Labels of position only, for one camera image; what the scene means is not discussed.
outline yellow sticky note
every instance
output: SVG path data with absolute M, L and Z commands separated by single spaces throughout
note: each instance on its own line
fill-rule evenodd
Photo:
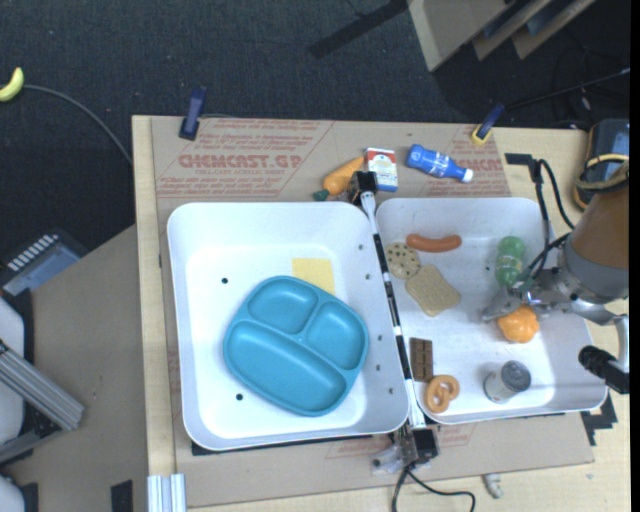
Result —
M 331 295 L 335 295 L 333 268 L 326 258 L 293 258 L 291 260 L 293 277 L 316 285 Z

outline blue plate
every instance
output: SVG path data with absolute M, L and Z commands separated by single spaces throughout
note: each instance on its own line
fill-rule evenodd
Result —
M 223 342 L 225 363 L 236 378 L 305 416 L 340 405 L 368 348 L 366 325 L 355 311 L 289 276 L 260 283 L 231 320 Z

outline white bottle cap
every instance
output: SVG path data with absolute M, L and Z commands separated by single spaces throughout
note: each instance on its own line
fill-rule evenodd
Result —
M 473 179 L 473 171 L 471 169 L 464 170 L 464 176 L 460 180 L 462 183 L 469 183 Z

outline black floor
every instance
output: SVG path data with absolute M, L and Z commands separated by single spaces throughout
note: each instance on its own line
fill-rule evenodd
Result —
M 598 0 L 545 45 L 511 42 L 478 61 L 464 46 L 430 73 L 405 10 L 347 44 L 340 29 L 389 0 L 3 2 L 0 83 L 26 82 L 95 113 L 131 154 L 131 116 L 206 111 L 240 117 L 480 122 L 512 105 L 630 66 L 631 1 Z M 588 129 L 629 117 L 629 74 L 508 111 L 498 126 Z M 102 128 L 59 97 L 24 90 L 0 103 L 0 258 L 58 227 L 87 249 L 134 222 L 132 170 Z

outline banana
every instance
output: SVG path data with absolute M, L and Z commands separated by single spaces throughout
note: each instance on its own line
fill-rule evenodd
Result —
M 9 101 L 22 90 L 24 85 L 24 73 L 21 68 L 16 68 L 11 75 L 11 80 L 0 89 L 0 102 Z

